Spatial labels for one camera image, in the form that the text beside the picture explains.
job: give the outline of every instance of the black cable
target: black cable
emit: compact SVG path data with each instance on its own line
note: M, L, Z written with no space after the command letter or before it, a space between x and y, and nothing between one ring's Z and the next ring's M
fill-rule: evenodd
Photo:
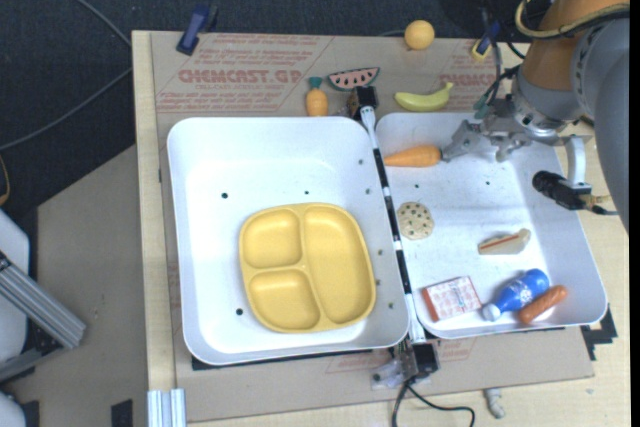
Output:
M91 4L89 4L87 1L85 0L75 0L76 2L78 2L80 5L82 5L83 7L85 7L86 9L88 9L89 11L91 11L94 15L96 15L100 20L102 20L105 24L107 24L107 26L128 46L131 47L131 41L129 40L129 38L127 38L105 15L103 15L100 11L98 11L95 7L93 7ZM26 141L29 141L30 139L33 139L34 137L42 134L43 132L46 132L47 130L55 127L56 125L59 125L60 123L62 123L64 120L66 120L68 117L72 116L73 114L75 114L76 112L78 112L80 109L83 109L84 107L86 107L87 105L89 105L93 100L95 100L96 98L98 98L100 95L102 95L103 93L105 93L108 89L110 89L111 87L113 87L115 84L117 84L118 82L120 82L124 77L126 77L127 75L129 75L131 73L131 68L128 68L127 70L125 70L124 72L122 72L120 75L118 75L115 79L113 79L111 82L109 82L106 86L102 87L101 89L99 89L98 91L96 91L94 94L92 94L89 98L87 98L86 100L84 100L82 103L80 103L79 105L76 105L74 108L72 108L71 110L67 111L65 114L63 114L62 116L60 116L58 119L52 121L51 123L48 123L47 125L45 125L44 127L41 127L33 132L31 132L30 134L27 134L23 137L20 137L18 139L15 139L11 142L5 143L3 145L0 146L0 151L4 151L7 150L9 148L13 148L14 146L17 146L19 144L22 144Z
M409 391L411 393L413 393L415 395L415 397L424 402L427 406L432 407L434 409L438 409L440 411L468 411L469 413L471 413L471 422L469 423L469 427L473 427L473 425L476 422L476 412L468 407L468 406L454 406L454 407L445 407L445 406L437 406L436 404L434 404L433 402L428 401L427 399L425 399L422 395L420 395L418 392L416 392L411 385L407 385L407 388L409 388Z
M515 45L513 43L511 43L511 41L507 41L507 46L511 49L511 51L516 54L516 56L518 56L520 59L524 59L525 55L520 52L520 50L518 50Z
M595 126L594 123L593 123L593 118L591 116L589 116L588 114L583 114L582 116L580 116L580 121L586 123L590 127L594 127Z
M500 89L500 83L504 79L512 78L517 73L518 68L520 68L520 65L514 66L513 68L506 69L498 77L498 79L487 88L487 91L484 93L484 96L487 97L487 102L486 102L487 105L492 105L493 102L495 101L496 97L498 96L498 90Z
M418 400L420 400L421 402L423 402L424 404L426 404L427 406L433 409L437 409L439 411L467 411L471 413L471 422L469 423L469 427L473 427L473 425L475 424L476 412L472 408L467 406L454 406L454 407L438 406L433 402L430 402L429 400L425 399L422 395L420 395L417 391L415 391L411 387L411 379L407 379L404 383L402 383L402 387L398 392L398 397L396 398L395 404L393 405L393 411L391 413L391 427L398 427L398 412L400 411L400 404L402 403L402 399L404 399L404 396L407 394L407 391L410 391L411 393L413 393L413 395Z
M484 6L482 6L481 11L484 32L489 37L489 43L491 43L491 47L493 48L493 58L496 64L496 80L499 80L500 74L502 73L502 53L500 52L498 42L496 41L496 38L493 35L493 31L491 30L491 26L493 25L492 19L494 18L495 12L491 0L484 0Z
M544 15L547 14L547 10L541 10L541 11L534 11L533 13L528 13L527 14L527 20L529 21L533 21L533 20L539 20L542 19L542 17ZM509 18L506 22L504 22L505 27L515 27L516 26L516 21L513 18Z
M578 24L575 27L572 27L571 29L568 29L568 30L562 30L562 27L560 27L558 29L558 34L554 36L536 37L535 39L571 38L575 36L577 33L582 32L585 29L590 29L591 27L595 27L596 25L600 25L604 22L608 22L609 20L620 20L622 18L629 18L629 17L630 17L630 13L628 11L609 13L609 14L605 14L597 18L594 18L593 20L589 20L587 22Z
M408 388L409 388L409 381L405 381L404 383L402 383L402 387L400 388L400 392L398 393L396 402L393 405L393 412L391 413L391 427L398 427L398 411L400 410L400 403L402 402L402 399L406 395Z
M607 210L599 205L593 205L590 210L598 215L620 215L616 210Z

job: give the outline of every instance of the toy sausage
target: toy sausage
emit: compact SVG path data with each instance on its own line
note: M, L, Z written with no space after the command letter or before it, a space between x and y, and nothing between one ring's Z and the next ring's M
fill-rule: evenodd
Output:
M567 288L564 285L550 287L544 294L522 308L518 312L518 318L521 322L529 324L533 319L567 297L567 292Z

